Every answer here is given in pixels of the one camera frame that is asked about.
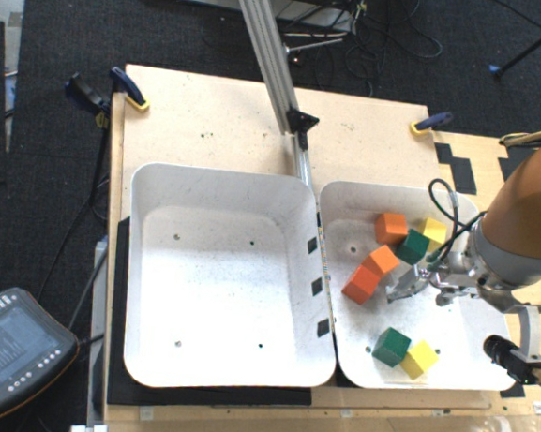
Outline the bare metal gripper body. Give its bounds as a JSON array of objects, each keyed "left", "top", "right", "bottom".
[{"left": 412, "top": 246, "right": 485, "bottom": 310}]

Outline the orange cube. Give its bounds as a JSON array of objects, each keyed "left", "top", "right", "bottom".
[
  {"left": 372, "top": 211, "right": 411, "bottom": 248},
  {"left": 359, "top": 242, "right": 402, "bottom": 280},
  {"left": 339, "top": 262, "right": 384, "bottom": 308}
]

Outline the white plastic tray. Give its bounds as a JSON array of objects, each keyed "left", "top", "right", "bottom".
[
  {"left": 113, "top": 160, "right": 353, "bottom": 404},
  {"left": 303, "top": 178, "right": 533, "bottom": 403}
]

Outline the green cube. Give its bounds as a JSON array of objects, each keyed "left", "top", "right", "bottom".
[
  {"left": 394, "top": 226, "right": 432, "bottom": 267},
  {"left": 369, "top": 325, "right": 414, "bottom": 370}
]

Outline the yellow cube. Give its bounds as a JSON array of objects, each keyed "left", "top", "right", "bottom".
[
  {"left": 413, "top": 216, "right": 450, "bottom": 255},
  {"left": 398, "top": 336, "right": 443, "bottom": 383}
]

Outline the pale wood board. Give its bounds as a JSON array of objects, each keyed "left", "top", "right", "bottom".
[{"left": 97, "top": 62, "right": 520, "bottom": 425}]

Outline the black cylinder on white bracket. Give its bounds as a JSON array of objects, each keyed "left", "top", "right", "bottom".
[{"left": 480, "top": 299, "right": 541, "bottom": 387}]

